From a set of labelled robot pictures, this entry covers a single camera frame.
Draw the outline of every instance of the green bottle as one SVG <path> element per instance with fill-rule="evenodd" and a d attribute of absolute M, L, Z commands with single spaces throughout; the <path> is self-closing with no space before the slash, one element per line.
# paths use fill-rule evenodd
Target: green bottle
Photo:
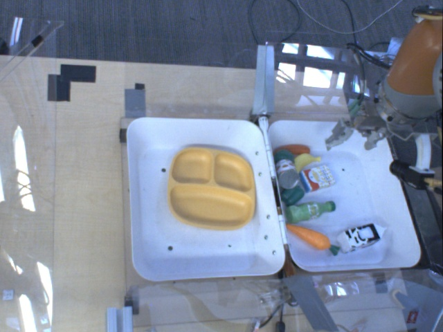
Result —
<path fill-rule="evenodd" d="M 296 204 L 301 198 L 303 198 L 304 195 L 305 191 L 301 188 L 301 186 L 297 185 L 290 190 L 284 190 L 281 198 L 283 203 L 289 207 L 290 205 Z"/>
<path fill-rule="evenodd" d="M 287 223 L 295 224 L 299 221 L 318 218 L 321 214 L 334 210 L 335 203 L 333 201 L 326 203 L 308 202 L 300 205 L 290 205 L 286 208 L 284 215 Z"/>

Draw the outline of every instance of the white tray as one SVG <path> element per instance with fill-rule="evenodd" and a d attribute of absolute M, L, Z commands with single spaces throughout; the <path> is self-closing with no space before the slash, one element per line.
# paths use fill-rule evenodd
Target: white tray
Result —
<path fill-rule="evenodd" d="M 256 209 L 239 230 L 196 228 L 168 208 L 168 172 L 175 154 L 191 146 L 235 152 L 251 164 Z M 270 275 L 284 249 L 262 132 L 243 120 L 139 118 L 127 130 L 132 259 L 152 281 Z"/>
<path fill-rule="evenodd" d="M 387 230 L 373 246 L 336 257 L 328 250 L 312 249 L 288 232 L 293 260 L 311 272 L 414 266 L 420 258 L 420 245 L 400 182 L 389 171 L 392 156 L 388 142 L 380 141 L 375 149 L 366 151 L 364 138 L 355 131 L 349 140 L 327 151 L 325 139 L 335 124 L 282 120 L 269 129 L 273 148 L 307 145 L 311 154 L 322 156 L 321 164 L 328 165 L 336 179 L 332 187 L 308 193 L 299 202 L 334 201 L 335 212 L 299 224 L 323 232 L 332 244 L 341 231 L 367 223 L 377 223 Z"/>

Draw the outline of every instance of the tray hinge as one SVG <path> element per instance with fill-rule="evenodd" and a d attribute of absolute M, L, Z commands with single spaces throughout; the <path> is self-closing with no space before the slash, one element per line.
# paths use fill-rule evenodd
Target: tray hinge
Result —
<path fill-rule="evenodd" d="M 283 240 L 283 245 L 286 245 L 288 243 L 288 238 L 286 235 L 286 222 L 284 221 L 284 217 L 283 214 L 280 213 L 278 214 L 278 223 L 280 224 L 280 231 L 282 232 L 282 240 Z"/>
<path fill-rule="evenodd" d="M 286 236 L 286 223 L 284 222 L 284 216 L 283 216 L 282 204 L 281 204 L 282 200 L 280 198 L 280 190 L 278 187 L 277 172 L 275 170 L 271 142 L 269 141 L 269 137 L 268 137 L 268 130 L 269 130 L 268 118 L 266 116 L 259 117 L 258 118 L 258 125 L 259 125 L 260 130 L 263 133 L 264 146 L 266 148 L 266 154 L 268 157 L 269 172 L 271 173 L 272 187 L 274 190 L 275 205 L 277 207 L 278 222 L 280 224 L 280 232 L 282 235 L 283 244 L 286 245 L 288 243 L 287 236 Z"/>

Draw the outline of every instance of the yellow plate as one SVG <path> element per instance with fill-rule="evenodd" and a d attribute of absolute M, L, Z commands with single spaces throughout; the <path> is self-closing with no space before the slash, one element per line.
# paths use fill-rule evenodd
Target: yellow plate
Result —
<path fill-rule="evenodd" d="M 189 147 L 172 161 L 168 205 L 183 223 L 235 230 L 255 211 L 255 181 L 249 163 L 237 154 Z"/>

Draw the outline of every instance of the red label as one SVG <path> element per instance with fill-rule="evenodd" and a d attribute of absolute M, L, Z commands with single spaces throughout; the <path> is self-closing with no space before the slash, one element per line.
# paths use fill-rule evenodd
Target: red label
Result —
<path fill-rule="evenodd" d="M 411 311 L 408 315 L 408 321 L 406 321 L 406 323 L 408 323 L 408 324 L 416 323 L 417 317 L 418 317 L 418 311 Z"/>

